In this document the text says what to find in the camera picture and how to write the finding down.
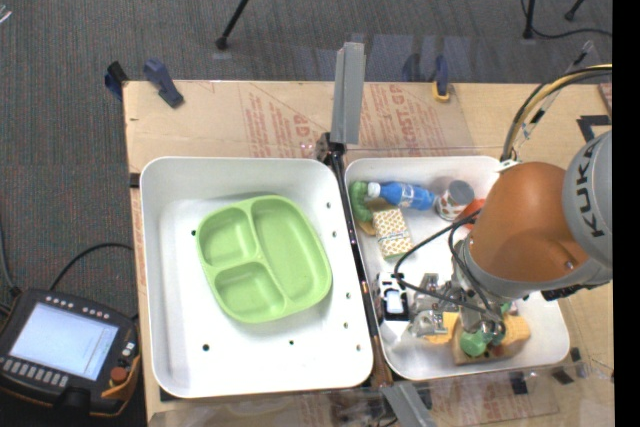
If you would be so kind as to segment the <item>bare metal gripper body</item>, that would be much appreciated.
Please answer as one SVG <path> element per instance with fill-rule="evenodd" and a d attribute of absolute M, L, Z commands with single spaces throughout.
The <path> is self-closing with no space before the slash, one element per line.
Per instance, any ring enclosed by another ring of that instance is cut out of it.
<path fill-rule="evenodd" d="M 418 292 L 419 285 L 413 286 L 412 299 L 412 319 L 423 310 L 435 310 L 444 314 L 444 321 L 449 332 L 453 331 L 453 325 L 460 316 L 465 314 L 478 314 L 480 320 L 491 320 L 499 322 L 500 314 L 491 310 L 488 304 L 484 307 L 477 305 L 471 300 L 471 296 L 456 282 L 447 281 L 439 284 L 441 289 L 440 297 L 431 297 Z"/>

